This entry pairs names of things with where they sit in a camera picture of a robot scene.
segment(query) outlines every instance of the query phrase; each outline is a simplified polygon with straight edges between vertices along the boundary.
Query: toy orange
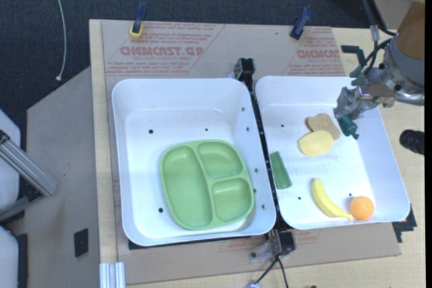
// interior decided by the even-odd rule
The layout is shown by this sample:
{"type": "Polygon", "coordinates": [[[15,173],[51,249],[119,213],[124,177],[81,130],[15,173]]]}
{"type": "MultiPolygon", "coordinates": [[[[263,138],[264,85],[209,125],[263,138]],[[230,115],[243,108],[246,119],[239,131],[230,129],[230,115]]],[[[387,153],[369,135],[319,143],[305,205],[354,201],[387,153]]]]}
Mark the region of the toy orange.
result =
{"type": "Polygon", "coordinates": [[[370,198],[359,196],[352,199],[350,211],[352,216],[358,220],[367,220],[372,216],[375,206],[370,198]]]}

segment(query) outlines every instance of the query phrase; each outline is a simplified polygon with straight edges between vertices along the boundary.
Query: green plate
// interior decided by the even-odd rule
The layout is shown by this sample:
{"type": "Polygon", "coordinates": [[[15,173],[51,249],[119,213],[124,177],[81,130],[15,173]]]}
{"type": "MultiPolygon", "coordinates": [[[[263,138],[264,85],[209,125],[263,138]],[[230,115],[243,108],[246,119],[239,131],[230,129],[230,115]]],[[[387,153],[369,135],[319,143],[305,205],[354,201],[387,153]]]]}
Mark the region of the green plate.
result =
{"type": "Polygon", "coordinates": [[[186,229],[203,230],[248,216],[254,194],[238,150],[222,140],[199,140],[168,148],[161,157],[168,208],[186,229]]]}

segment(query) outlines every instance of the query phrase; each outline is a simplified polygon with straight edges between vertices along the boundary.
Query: yellow banana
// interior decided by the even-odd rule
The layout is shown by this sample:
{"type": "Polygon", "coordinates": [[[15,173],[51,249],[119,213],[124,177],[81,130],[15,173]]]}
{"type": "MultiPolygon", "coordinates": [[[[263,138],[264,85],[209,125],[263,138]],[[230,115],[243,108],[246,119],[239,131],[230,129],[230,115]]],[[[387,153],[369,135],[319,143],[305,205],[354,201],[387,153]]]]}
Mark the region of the yellow banana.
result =
{"type": "Polygon", "coordinates": [[[333,203],[333,201],[327,195],[324,185],[319,178],[314,179],[312,182],[312,195],[319,208],[327,216],[346,217],[347,219],[352,219],[351,214],[344,212],[339,206],[333,203]]]}

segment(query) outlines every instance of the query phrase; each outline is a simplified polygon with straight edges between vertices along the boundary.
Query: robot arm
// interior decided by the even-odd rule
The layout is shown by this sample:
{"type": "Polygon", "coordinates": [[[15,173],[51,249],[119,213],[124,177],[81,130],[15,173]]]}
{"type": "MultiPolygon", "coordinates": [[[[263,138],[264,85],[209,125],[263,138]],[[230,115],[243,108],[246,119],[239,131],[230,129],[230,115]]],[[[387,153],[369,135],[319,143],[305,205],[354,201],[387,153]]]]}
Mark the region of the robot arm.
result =
{"type": "Polygon", "coordinates": [[[356,78],[352,82],[354,88],[342,89],[333,110],[346,136],[358,137],[353,120],[368,109],[378,105],[391,107],[395,100],[425,104],[425,0],[414,0],[391,39],[378,45],[374,38],[374,43],[374,51],[369,55],[371,64],[352,72],[350,76],[356,78]],[[385,49],[383,61],[373,67],[379,49],[385,49]]]}

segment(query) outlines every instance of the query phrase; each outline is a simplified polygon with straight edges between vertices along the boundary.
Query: black cable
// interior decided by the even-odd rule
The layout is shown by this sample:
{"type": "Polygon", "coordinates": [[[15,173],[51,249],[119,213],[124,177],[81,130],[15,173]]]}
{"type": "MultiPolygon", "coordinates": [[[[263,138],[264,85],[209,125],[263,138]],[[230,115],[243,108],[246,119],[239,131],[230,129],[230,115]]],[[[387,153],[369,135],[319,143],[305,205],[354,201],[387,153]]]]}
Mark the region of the black cable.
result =
{"type": "Polygon", "coordinates": [[[256,285],[259,281],[261,281],[262,279],[264,279],[265,275],[267,275],[269,273],[269,271],[275,266],[277,260],[275,259],[270,266],[265,269],[265,272],[263,272],[263,274],[259,277],[259,279],[257,279],[253,284],[256,285]]]}
{"type": "Polygon", "coordinates": [[[364,71],[364,75],[367,76],[367,74],[372,70],[372,67],[375,64],[375,60],[377,60],[377,54],[378,54],[378,41],[373,41],[373,51],[371,53],[372,59],[369,63],[369,66],[367,67],[366,71],[364,71]]]}
{"type": "Polygon", "coordinates": [[[282,270],[282,275],[283,275],[283,281],[285,282],[285,287],[286,288],[289,288],[288,287],[288,280],[286,279],[286,274],[285,274],[285,269],[284,269],[284,266],[283,266],[283,264],[282,264],[282,261],[281,261],[281,258],[279,257],[279,256],[277,256],[277,261],[279,262],[279,265],[281,266],[281,270],[282,270]]]}
{"type": "Polygon", "coordinates": [[[382,22],[375,2],[373,0],[361,0],[361,2],[364,12],[366,13],[366,16],[368,18],[369,25],[371,27],[377,26],[381,31],[385,32],[386,34],[394,36],[395,33],[389,31],[382,22]]]}
{"type": "MultiPolygon", "coordinates": [[[[369,60],[373,59],[375,52],[378,53],[378,51],[380,51],[381,49],[384,49],[391,41],[391,38],[388,38],[387,40],[381,42],[379,45],[376,46],[375,48],[375,43],[374,43],[374,49],[371,53],[369,53],[369,55],[366,57],[365,61],[368,62],[369,60]]],[[[365,70],[364,75],[367,75],[370,71],[370,69],[373,67],[372,62],[369,64],[367,70],[365,70]]]]}
{"type": "Polygon", "coordinates": [[[286,274],[285,274],[285,269],[284,266],[282,265],[282,261],[280,260],[280,254],[277,254],[275,256],[275,260],[270,264],[270,266],[265,269],[265,272],[263,272],[263,274],[259,277],[259,279],[257,279],[253,284],[256,285],[259,281],[261,281],[262,279],[264,279],[265,275],[267,275],[269,273],[269,271],[275,266],[276,263],[279,263],[279,265],[281,266],[282,269],[282,275],[283,275],[283,280],[285,281],[285,286],[286,288],[288,287],[288,280],[286,278],[286,274]]]}

